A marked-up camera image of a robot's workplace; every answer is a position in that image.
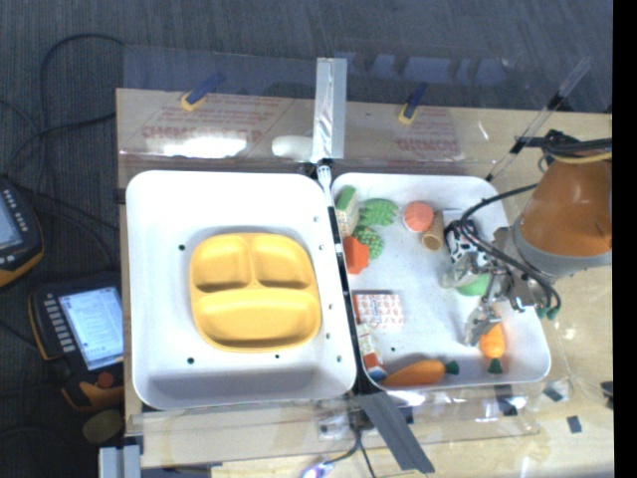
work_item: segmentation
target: yellow bowl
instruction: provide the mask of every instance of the yellow bowl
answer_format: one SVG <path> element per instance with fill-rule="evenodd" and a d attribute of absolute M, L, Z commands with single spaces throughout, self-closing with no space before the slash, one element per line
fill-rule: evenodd
<path fill-rule="evenodd" d="M 213 236 L 190 259 L 195 325 L 225 351 L 279 351 L 304 344 L 320 327 L 317 278 L 306 250 L 267 233 Z"/>

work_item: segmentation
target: blue clip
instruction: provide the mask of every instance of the blue clip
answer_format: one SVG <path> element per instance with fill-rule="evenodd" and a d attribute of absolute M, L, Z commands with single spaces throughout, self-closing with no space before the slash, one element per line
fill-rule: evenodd
<path fill-rule="evenodd" d="M 222 74 L 215 73 L 211 77 L 207 78 L 204 82 L 199 84 L 195 89 L 188 94 L 184 94 L 181 98 L 181 105 L 185 110 L 192 112 L 197 107 L 201 106 L 206 101 L 206 94 L 214 92 L 223 82 L 226 77 Z"/>
<path fill-rule="evenodd" d="M 414 118 L 416 117 L 416 110 L 418 110 L 418 105 L 420 105 L 420 100 L 422 100 L 423 96 L 425 95 L 427 87 L 427 84 L 422 83 L 416 88 L 413 94 L 407 99 L 407 103 L 405 103 L 400 109 L 398 120 L 400 120 L 402 123 L 413 122 Z"/>

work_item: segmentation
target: dark floor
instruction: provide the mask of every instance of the dark floor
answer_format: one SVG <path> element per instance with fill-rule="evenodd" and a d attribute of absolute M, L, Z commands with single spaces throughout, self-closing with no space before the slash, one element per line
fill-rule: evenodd
<path fill-rule="evenodd" d="M 111 113 L 114 89 L 139 83 L 124 75 L 122 43 L 346 57 L 351 99 L 401 103 L 425 81 L 426 105 L 538 111 L 588 58 L 562 110 L 612 108 L 613 0 L 0 0 L 0 33 L 0 165 L 40 191 L 46 242 L 43 261 L 0 290 L 0 474 L 12 478 L 98 475 L 88 417 L 46 386 L 26 300 L 118 263 Z M 11 159 L 36 130 L 97 117 Z"/>

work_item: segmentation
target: toy vegetable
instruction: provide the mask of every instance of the toy vegetable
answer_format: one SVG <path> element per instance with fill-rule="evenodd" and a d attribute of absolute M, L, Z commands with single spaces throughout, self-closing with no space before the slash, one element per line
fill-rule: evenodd
<path fill-rule="evenodd" d="M 435 384 L 440 381 L 445 373 L 457 375 L 460 367 L 455 361 L 447 364 L 438 359 L 422 359 L 399 371 L 388 375 L 383 381 L 383 386 L 422 386 Z"/>
<path fill-rule="evenodd" d="M 505 334 L 502 323 L 493 326 L 488 333 L 480 337 L 480 350 L 491 360 L 489 373 L 502 373 L 500 358 L 505 353 Z"/>

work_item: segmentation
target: handheld device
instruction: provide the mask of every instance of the handheld device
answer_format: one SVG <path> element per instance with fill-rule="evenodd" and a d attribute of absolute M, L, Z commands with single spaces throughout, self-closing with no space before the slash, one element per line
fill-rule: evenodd
<path fill-rule="evenodd" d="M 36 215 L 17 188 L 0 177 L 0 287 L 17 280 L 44 255 Z"/>
<path fill-rule="evenodd" d="M 73 408 L 98 411 L 123 400 L 120 275 L 103 272 L 44 284 L 29 296 L 42 357 Z"/>

